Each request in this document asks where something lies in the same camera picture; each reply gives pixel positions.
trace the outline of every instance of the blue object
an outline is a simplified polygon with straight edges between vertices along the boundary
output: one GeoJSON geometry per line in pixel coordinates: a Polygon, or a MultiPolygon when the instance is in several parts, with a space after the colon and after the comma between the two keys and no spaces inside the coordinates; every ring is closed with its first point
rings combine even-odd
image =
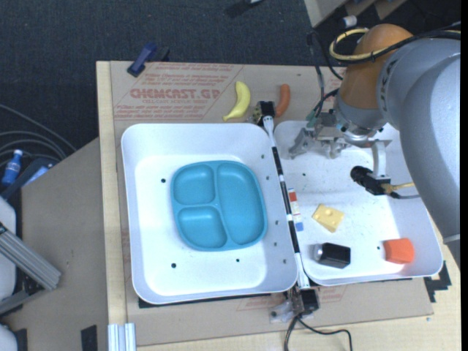
{"type": "Polygon", "coordinates": [[[5,167],[5,174],[1,179],[1,184],[4,186],[9,186],[16,181],[18,174],[21,170],[21,157],[23,152],[20,149],[16,149],[13,152],[13,158],[8,162],[5,167]]]}
{"type": "Polygon", "coordinates": [[[194,249],[241,249],[256,244],[266,233],[260,185],[240,162],[186,165],[175,172],[170,197],[178,232],[194,249]]]}
{"type": "Polygon", "coordinates": [[[127,69],[127,72],[134,77],[140,75],[141,72],[145,69],[145,62],[150,61],[154,57],[156,49],[157,46],[154,43],[146,43],[136,61],[127,69]]]}

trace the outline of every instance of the yellow sponge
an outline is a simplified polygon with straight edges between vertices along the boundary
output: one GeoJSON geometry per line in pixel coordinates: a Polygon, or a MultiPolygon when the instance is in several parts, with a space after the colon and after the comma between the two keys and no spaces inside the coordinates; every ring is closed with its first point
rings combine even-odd
{"type": "Polygon", "coordinates": [[[331,233],[336,232],[340,222],[343,220],[344,213],[338,211],[335,208],[327,207],[323,204],[319,204],[312,218],[321,224],[323,227],[326,227],[331,233]]]}

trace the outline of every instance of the white tray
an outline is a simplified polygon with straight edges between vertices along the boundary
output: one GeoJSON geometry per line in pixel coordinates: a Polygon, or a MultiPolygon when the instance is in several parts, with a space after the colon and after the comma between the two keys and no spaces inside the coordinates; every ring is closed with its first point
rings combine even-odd
{"type": "Polygon", "coordinates": [[[297,279],[293,245],[267,134],[252,124],[136,124],[121,139],[132,280],[154,304],[282,292],[297,279]],[[170,179],[194,162],[234,160],[257,176],[268,218],[257,244],[198,251],[178,234],[170,179]]]}
{"type": "MultiPolygon", "coordinates": [[[[328,286],[436,274],[442,267],[442,253],[422,200],[374,196],[355,183],[350,177],[354,166],[373,168],[370,148],[346,148],[340,157],[329,159],[326,149],[315,143],[312,151],[290,159],[287,150],[305,126],[306,121],[283,122],[276,128],[275,138],[286,183],[298,198],[303,231],[297,235],[306,274],[328,286]],[[320,203],[345,213],[336,232],[313,220],[320,203]],[[405,237],[415,247],[414,261],[404,265],[386,261],[382,242],[405,237]],[[325,242],[350,247],[351,263],[344,269],[317,263],[312,258],[313,245],[325,242]]],[[[392,184],[410,182],[398,132],[388,126],[376,137],[392,140],[386,148],[392,184]]],[[[416,192],[415,188],[407,191],[416,192]]]]}

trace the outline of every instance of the black floor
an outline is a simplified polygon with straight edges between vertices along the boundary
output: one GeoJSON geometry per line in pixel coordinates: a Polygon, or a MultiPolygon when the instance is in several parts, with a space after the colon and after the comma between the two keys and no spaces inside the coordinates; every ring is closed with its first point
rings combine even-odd
{"type": "MultiPolygon", "coordinates": [[[[149,41],[168,46],[171,61],[313,64],[303,0],[265,0],[250,9],[241,0],[0,0],[0,12],[0,105],[76,148],[98,135],[96,61],[134,60],[149,41]]],[[[324,41],[337,35],[345,14],[338,9],[317,28],[324,41]]],[[[380,22],[373,7],[358,20],[367,27],[380,22]]],[[[457,20],[461,0],[409,0],[385,22],[419,33],[457,20]]],[[[42,133],[0,109],[0,165],[10,149],[21,148],[9,146],[18,135],[1,134],[17,130],[42,133]]]]}

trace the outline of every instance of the blue marker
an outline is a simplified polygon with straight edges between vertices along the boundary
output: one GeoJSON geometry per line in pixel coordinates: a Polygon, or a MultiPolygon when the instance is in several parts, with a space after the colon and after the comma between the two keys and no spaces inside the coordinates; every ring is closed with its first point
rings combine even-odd
{"type": "Polygon", "coordinates": [[[13,158],[8,162],[5,167],[5,174],[1,179],[1,184],[4,186],[9,186],[16,181],[18,174],[21,170],[21,157],[23,156],[23,151],[16,149],[13,152],[13,158]]]}

